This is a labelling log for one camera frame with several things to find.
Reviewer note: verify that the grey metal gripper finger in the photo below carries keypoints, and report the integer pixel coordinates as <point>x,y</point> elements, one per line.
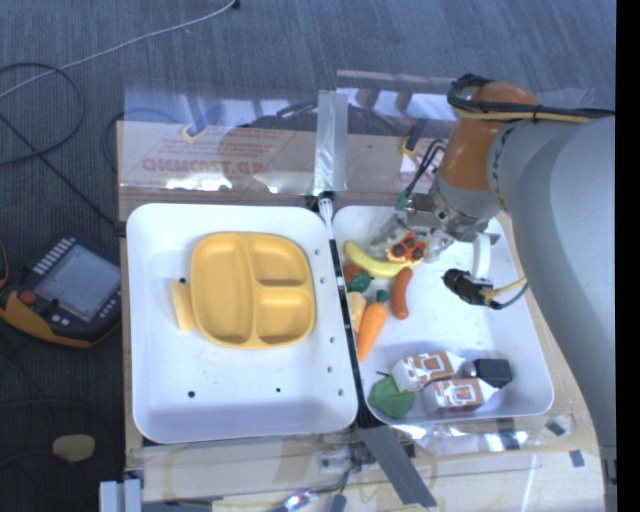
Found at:
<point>436,249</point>
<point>387,234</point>

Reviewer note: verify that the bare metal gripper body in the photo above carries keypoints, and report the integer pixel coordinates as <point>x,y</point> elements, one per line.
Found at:
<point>425,215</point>

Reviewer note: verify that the orange pizza slice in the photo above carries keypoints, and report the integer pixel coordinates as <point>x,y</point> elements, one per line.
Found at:
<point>406,247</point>

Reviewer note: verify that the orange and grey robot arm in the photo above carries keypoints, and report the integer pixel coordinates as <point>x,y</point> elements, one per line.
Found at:
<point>550,200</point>

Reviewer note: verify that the yellow banana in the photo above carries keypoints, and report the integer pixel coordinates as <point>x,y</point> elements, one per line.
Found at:
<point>365,262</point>

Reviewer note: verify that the red and green strawberry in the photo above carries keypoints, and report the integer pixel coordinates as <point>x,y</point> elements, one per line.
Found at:
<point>359,280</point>

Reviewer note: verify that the orange sausage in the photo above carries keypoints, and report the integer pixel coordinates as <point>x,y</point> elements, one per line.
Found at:
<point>401,295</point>

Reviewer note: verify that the pale yellow corn piece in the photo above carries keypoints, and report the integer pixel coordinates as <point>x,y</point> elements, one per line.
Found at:
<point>356,309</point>

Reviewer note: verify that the white plastic tray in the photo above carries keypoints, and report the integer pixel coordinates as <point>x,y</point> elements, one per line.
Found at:
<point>225,390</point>
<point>450,335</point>

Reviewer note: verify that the orange carrot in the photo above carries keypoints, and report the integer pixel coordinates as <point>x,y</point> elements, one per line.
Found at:
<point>372,322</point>

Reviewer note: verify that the white and brown carton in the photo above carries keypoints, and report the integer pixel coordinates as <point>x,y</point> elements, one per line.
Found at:
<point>425,370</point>
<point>457,395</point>

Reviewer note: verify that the black and silver can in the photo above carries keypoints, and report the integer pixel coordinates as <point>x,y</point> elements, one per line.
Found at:
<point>492,372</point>

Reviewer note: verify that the green leaf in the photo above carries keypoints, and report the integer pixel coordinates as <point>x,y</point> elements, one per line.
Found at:
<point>392,400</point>

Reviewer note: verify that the yellow divided plate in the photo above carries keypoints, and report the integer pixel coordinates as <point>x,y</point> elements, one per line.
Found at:
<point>230,290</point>

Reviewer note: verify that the brown cardboard board, red print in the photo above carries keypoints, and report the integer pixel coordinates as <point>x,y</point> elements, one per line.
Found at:
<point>210,160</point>

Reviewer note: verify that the black cylinder on white bracket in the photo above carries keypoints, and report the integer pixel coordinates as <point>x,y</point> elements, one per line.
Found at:
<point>467,287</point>

